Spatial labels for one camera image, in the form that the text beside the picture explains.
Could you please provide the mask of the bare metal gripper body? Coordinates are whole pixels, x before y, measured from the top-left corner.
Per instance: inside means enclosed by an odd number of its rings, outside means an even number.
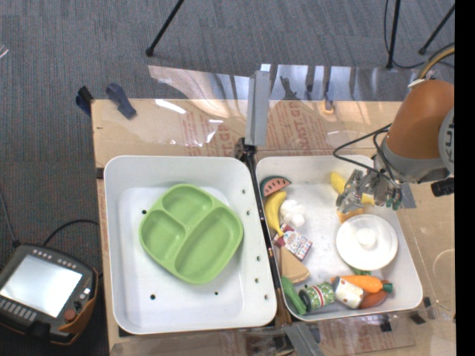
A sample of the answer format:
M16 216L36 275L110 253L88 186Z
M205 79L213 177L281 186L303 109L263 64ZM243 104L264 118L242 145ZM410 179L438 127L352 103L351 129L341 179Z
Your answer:
M399 208L402 202L402 187L387 174L367 170L358 182L359 195L372 195L375 205Z

